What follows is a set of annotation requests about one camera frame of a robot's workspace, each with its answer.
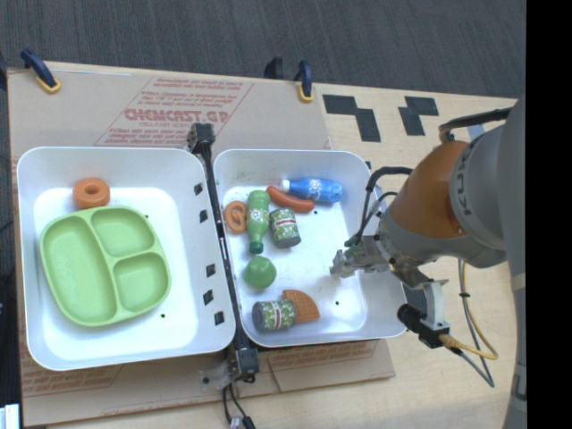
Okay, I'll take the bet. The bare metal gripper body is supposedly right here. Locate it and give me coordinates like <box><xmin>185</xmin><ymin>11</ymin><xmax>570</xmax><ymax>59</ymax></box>
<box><xmin>355</xmin><ymin>233</ymin><xmax>404</xmax><ymax>274</ymax></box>

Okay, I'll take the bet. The white plastic tray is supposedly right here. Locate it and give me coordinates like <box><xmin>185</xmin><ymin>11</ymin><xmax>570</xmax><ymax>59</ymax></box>
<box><xmin>212</xmin><ymin>148</ymin><xmax>409</xmax><ymax>349</ymax></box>
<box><xmin>16</xmin><ymin>146</ymin><xmax>238</xmax><ymax>372</ymax></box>

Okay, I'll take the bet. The orange waffle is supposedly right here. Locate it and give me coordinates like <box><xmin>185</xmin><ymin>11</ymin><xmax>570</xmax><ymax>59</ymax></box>
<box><xmin>281</xmin><ymin>288</ymin><xmax>322</xmax><ymax>324</ymax></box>

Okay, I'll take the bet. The green and red can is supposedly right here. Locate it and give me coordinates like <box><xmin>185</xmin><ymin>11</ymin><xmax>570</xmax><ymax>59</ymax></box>
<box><xmin>250</xmin><ymin>298</ymin><xmax>298</xmax><ymax>333</ymax></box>
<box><xmin>268</xmin><ymin>206</ymin><xmax>302</xmax><ymax>249</ymax></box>

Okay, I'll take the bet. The blue bottle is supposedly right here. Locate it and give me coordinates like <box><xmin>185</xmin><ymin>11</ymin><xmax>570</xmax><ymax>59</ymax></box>
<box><xmin>280</xmin><ymin>176</ymin><xmax>344</xmax><ymax>206</ymax></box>

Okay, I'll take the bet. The red sausage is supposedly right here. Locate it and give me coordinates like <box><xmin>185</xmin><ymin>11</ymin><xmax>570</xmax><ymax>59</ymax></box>
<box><xmin>265</xmin><ymin>184</ymin><xmax>315</xmax><ymax>215</ymax></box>

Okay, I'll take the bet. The green bottle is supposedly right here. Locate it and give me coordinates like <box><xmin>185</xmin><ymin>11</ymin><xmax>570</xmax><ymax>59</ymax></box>
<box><xmin>246</xmin><ymin>189</ymin><xmax>273</xmax><ymax>256</ymax></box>

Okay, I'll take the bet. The orange pretzel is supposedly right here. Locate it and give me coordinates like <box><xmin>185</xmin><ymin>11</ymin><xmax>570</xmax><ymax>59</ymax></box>
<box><xmin>223</xmin><ymin>199</ymin><xmax>248</xmax><ymax>234</ymax></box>

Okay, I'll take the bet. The thin black and white rod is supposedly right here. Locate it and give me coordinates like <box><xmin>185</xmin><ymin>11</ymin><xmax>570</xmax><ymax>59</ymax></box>
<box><xmin>199</xmin><ymin>140</ymin><xmax>248</xmax><ymax>391</ymax></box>

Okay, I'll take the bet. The orange doughnut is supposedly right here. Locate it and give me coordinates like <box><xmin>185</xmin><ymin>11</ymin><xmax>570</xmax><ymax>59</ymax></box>
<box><xmin>71</xmin><ymin>176</ymin><xmax>112</xmax><ymax>210</ymax></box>

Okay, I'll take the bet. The green divided plate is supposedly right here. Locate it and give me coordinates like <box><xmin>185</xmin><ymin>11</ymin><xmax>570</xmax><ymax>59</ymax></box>
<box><xmin>38</xmin><ymin>205</ymin><xmax>173</xmax><ymax>328</ymax></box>

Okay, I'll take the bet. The brown cardboard board red print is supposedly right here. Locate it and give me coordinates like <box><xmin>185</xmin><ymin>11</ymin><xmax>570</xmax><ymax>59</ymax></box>
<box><xmin>5</xmin><ymin>60</ymin><xmax>397</xmax><ymax>428</ymax></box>

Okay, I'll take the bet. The black cylinder on white bracket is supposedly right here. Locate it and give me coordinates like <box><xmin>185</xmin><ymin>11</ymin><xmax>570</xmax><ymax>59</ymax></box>
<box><xmin>397</xmin><ymin>278</ymin><xmax>451</xmax><ymax>349</ymax></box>

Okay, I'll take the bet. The black block with thin wires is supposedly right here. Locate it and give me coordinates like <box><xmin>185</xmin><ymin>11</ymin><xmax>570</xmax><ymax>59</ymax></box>
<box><xmin>229</xmin><ymin>346</ymin><xmax>261</xmax><ymax>380</ymax></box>
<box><xmin>187</xmin><ymin>122</ymin><xmax>217</xmax><ymax>154</ymax></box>

